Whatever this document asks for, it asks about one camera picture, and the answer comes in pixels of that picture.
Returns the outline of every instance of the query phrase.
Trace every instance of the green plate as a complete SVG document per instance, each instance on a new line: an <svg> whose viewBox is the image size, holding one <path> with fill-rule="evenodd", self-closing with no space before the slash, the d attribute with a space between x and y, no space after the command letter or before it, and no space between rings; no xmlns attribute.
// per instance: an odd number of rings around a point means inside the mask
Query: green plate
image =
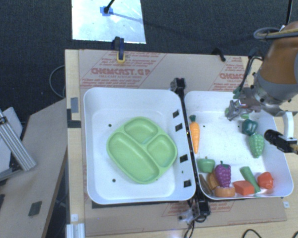
<svg viewBox="0 0 298 238"><path fill-rule="evenodd" d="M107 153L132 180L151 183L175 161L177 147L157 124L145 117L129 120L107 140Z"/></svg>

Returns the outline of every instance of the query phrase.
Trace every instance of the green toy vegetable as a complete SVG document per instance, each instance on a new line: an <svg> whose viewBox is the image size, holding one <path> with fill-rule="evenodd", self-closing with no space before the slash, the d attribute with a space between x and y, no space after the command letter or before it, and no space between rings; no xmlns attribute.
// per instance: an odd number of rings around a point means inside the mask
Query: green toy vegetable
<svg viewBox="0 0 298 238"><path fill-rule="evenodd" d="M243 175L246 181L249 181L255 188L255 193L260 192L260 187L258 186L256 179L250 169L250 167L242 167L240 169L241 174Z"/></svg>
<svg viewBox="0 0 298 238"><path fill-rule="evenodd" d="M258 123L251 119L246 119L242 123L242 133L251 136L255 133Z"/></svg>
<svg viewBox="0 0 298 238"><path fill-rule="evenodd" d="M260 134L255 133L249 137L248 142L253 157L258 158L259 156L261 156L265 146L264 137Z"/></svg>
<svg viewBox="0 0 298 238"><path fill-rule="evenodd" d="M212 173L215 166L215 160L208 159L205 157L204 159L198 159L198 168L202 173Z"/></svg>

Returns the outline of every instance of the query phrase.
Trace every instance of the toy carrot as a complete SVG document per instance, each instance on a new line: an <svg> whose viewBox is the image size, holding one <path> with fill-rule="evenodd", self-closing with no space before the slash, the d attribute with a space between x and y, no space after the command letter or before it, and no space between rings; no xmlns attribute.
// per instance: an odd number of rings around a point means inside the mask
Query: toy carrot
<svg viewBox="0 0 298 238"><path fill-rule="evenodd" d="M195 118L196 118L195 115L189 116L189 119L191 120L191 123L190 123L190 132L191 132L191 139L192 139L192 144L193 144L193 150L194 150L194 153L198 153L199 141L200 141L200 126L195 121Z"/></svg>

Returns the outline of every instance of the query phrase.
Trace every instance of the toy fruit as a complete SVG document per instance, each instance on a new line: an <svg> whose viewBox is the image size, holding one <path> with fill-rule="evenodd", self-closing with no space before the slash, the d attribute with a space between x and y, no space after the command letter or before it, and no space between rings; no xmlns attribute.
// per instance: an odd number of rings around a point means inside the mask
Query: toy fruit
<svg viewBox="0 0 298 238"><path fill-rule="evenodd" d="M215 188L215 196L218 197L233 197L235 196L235 188L234 187L219 187Z"/></svg>
<svg viewBox="0 0 298 238"><path fill-rule="evenodd" d="M221 164L215 168L215 176L221 187L229 187L230 185L230 165Z"/></svg>
<svg viewBox="0 0 298 238"><path fill-rule="evenodd" d="M196 118L195 115L189 116L189 119L191 120L190 132L191 132L193 151L194 151L194 153L198 153L199 141L200 141L200 126L195 121L195 118Z"/></svg>
<svg viewBox="0 0 298 238"><path fill-rule="evenodd" d="M261 156L265 145L264 137L260 134L255 133L249 137L248 142L253 157L258 158L259 156Z"/></svg>
<svg viewBox="0 0 298 238"><path fill-rule="evenodd" d="M219 186L219 183L215 177L214 171L212 173L209 173L207 176L207 182L211 190L215 189L217 186Z"/></svg>
<svg viewBox="0 0 298 238"><path fill-rule="evenodd" d="M198 168L202 173L212 173L215 167L215 160L208 159L205 157L204 159L198 159Z"/></svg>
<svg viewBox="0 0 298 238"><path fill-rule="evenodd" d="M236 190L236 193L241 194L243 196L255 193L255 188L249 181L238 180L233 182L233 185Z"/></svg>
<svg viewBox="0 0 298 238"><path fill-rule="evenodd" d="M269 172L264 172L262 173L258 178L257 178L258 185L262 188L267 188L271 189L274 186L274 179Z"/></svg>
<svg viewBox="0 0 298 238"><path fill-rule="evenodd" d="M260 192L260 187L258 186L250 167L242 167L240 169L240 172L243 175L244 179L249 181L254 186L255 193Z"/></svg>
<svg viewBox="0 0 298 238"><path fill-rule="evenodd" d="M258 123L251 119L246 119L242 123L242 133L251 136L255 133Z"/></svg>

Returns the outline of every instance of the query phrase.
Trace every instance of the orange toy food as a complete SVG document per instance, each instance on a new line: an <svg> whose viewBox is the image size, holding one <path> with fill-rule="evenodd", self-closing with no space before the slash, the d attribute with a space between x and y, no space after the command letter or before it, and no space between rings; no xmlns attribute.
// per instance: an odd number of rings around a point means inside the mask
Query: orange toy food
<svg viewBox="0 0 298 238"><path fill-rule="evenodd" d="M207 176L207 182L211 190L215 189L217 186L219 186L218 180L215 177L214 171L212 173L209 173Z"/></svg>
<svg viewBox="0 0 298 238"><path fill-rule="evenodd" d="M271 189L274 186L274 179L271 173L264 172L257 178L257 183L262 188Z"/></svg>
<svg viewBox="0 0 298 238"><path fill-rule="evenodd" d="M215 196L218 197L233 197L235 196L235 188L234 187L219 187L215 188Z"/></svg>
<svg viewBox="0 0 298 238"><path fill-rule="evenodd" d="M255 188L249 181L238 180L233 182L233 185L235 187L236 193L243 196L255 193Z"/></svg>
<svg viewBox="0 0 298 238"><path fill-rule="evenodd" d="M195 115L189 116L191 123L190 123L190 132L191 132L191 139L193 144L194 153L198 153L199 149L199 141L200 141L200 126L195 121Z"/></svg>

